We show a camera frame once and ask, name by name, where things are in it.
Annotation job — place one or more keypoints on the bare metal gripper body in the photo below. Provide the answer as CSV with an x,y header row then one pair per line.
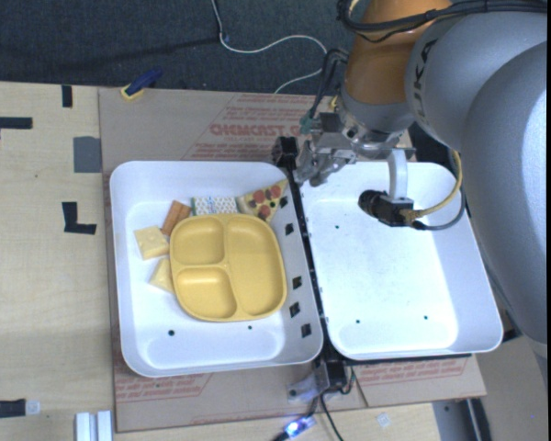
x,y
337,144

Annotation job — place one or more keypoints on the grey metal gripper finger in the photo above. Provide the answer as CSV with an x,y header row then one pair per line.
x,y
323,172
304,167

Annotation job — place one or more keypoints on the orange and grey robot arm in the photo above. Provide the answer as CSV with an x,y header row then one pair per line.
x,y
486,108

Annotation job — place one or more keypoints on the toy pizza slice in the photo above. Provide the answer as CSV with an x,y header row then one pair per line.
x,y
262,200

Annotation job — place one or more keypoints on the white and green carton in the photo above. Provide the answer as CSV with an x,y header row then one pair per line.
x,y
214,205

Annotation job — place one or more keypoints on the thin black rod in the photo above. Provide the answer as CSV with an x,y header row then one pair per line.
x,y
313,274

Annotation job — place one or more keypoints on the yellow divided plate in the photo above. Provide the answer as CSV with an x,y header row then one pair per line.
x,y
229,269

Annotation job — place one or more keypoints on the white plastic tray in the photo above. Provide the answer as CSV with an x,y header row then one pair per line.
x,y
395,283
202,342

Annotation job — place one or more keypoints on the orange wafer biscuit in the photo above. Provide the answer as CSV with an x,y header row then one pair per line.
x,y
176,217

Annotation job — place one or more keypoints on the brown cardboard board red print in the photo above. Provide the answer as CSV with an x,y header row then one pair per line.
x,y
156,127

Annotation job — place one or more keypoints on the yellow cheese cube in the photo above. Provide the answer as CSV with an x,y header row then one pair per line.
x,y
151,241

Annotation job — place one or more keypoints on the yellow cheese wedge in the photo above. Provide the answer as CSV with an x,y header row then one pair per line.
x,y
162,275

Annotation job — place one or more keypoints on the black cylinder on white bracket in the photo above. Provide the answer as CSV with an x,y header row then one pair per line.
x,y
388,207

